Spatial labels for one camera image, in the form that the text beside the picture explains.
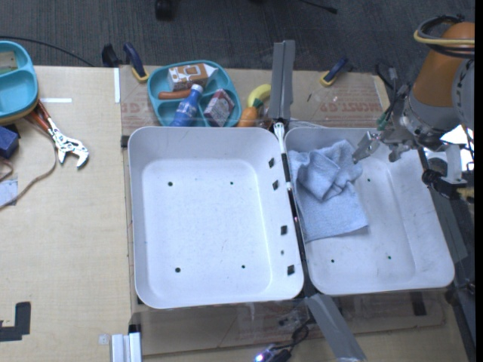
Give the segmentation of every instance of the white tray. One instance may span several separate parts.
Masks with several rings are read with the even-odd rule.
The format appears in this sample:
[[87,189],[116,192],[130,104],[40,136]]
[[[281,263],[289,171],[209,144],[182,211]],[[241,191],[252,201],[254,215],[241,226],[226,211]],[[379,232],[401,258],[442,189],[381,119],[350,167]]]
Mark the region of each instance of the white tray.
[[[285,138],[287,150],[308,152],[348,140],[357,146],[367,129],[296,128]],[[361,160],[355,181],[368,218],[359,233],[306,244],[310,278],[332,296],[446,287],[454,264],[434,204],[421,180],[416,151],[390,163],[382,145]]]
[[[288,149],[310,151],[366,129],[296,128]],[[278,141],[250,128],[144,127],[128,144],[137,295],[153,308],[292,299],[300,252]],[[361,161],[362,232],[305,245],[309,276],[332,296],[445,287],[454,278],[414,151]]]
[[144,127],[131,135],[128,153],[134,280],[144,303],[259,302],[301,291],[273,134],[252,127]]

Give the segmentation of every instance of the blue plastic tray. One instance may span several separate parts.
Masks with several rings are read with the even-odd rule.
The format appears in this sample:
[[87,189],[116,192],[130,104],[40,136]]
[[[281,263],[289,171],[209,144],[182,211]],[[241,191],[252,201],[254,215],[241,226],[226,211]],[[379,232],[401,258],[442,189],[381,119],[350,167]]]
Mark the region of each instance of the blue plastic tray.
[[235,90],[235,86],[232,83],[232,80],[226,73],[226,71],[220,65],[211,62],[210,60],[194,60],[191,62],[182,62],[182,63],[175,63],[170,64],[168,66],[160,67],[152,72],[148,79],[148,95],[149,100],[151,101],[152,107],[154,108],[154,112],[158,117],[159,123],[163,126],[168,126],[174,118],[174,113],[178,105],[180,104],[180,99],[177,100],[160,100],[158,99],[158,93],[160,91],[170,91],[169,84],[168,84],[168,70],[171,67],[176,66],[184,66],[186,64],[195,64],[195,63],[206,63],[209,66],[218,68],[218,72],[210,81],[205,90],[203,91],[202,98],[200,100],[198,106],[198,114],[196,115],[196,119],[192,123],[192,126],[201,126],[201,127],[211,127],[208,121],[203,116],[203,111],[206,109],[206,106],[210,102],[211,97],[213,96],[214,92],[219,88],[222,88],[226,91],[226,93],[230,96],[235,104],[235,108],[232,110],[232,113],[226,120],[224,127],[231,127],[235,126],[240,119],[240,115],[242,114],[242,107],[240,105],[240,99],[238,94]]
[[12,41],[0,41],[0,53],[13,51],[17,68],[0,74],[0,124],[27,115],[38,98],[37,75],[30,55]]

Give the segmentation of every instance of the small box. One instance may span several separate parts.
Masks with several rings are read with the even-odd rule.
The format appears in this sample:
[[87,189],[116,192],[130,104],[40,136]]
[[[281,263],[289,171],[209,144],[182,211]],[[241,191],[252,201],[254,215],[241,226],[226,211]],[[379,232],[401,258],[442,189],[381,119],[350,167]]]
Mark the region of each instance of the small box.
[[232,98],[222,88],[215,91],[203,115],[211,126],[223,127],[235,107]]
[[168,70],[168,84],[171,91],[180,91],[199,84],[205,88],[218,69],[206,63],[185,64]]
[[9,159],[18,148],[18,134],[0,127],[0,157]]

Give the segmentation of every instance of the blue towel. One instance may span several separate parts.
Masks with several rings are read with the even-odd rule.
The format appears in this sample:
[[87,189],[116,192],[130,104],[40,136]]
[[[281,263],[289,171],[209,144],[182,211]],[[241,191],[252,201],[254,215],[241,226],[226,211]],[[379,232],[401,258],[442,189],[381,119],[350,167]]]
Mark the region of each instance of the blue towel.
[[367,217],[353,182],[362,174],[352,145],[342,140],[311,152],[288,152],[305,242],[364,228]]

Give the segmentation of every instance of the gray carpet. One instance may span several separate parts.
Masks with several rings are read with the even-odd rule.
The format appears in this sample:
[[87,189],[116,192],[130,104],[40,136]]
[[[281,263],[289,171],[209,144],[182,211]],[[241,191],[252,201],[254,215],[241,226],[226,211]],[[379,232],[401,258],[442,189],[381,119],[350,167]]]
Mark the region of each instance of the gray carpet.
[[[174,19],[155,18],[155,0],[0,0],[0,38],[17,36],[67,49],[95,66],[111,43],[125,60],[130,41],[146,65],[213,60],[225,68],[271,69],[273,43],[296,42],[295,69],[330,69],[342,56],[354,71],[386,60],[412,80],[428,52],[413,40],[424,20],[441,14],[475,19],[475,0],[173,0]],[[86,66],[59,50],[15,40],[34,64]]]

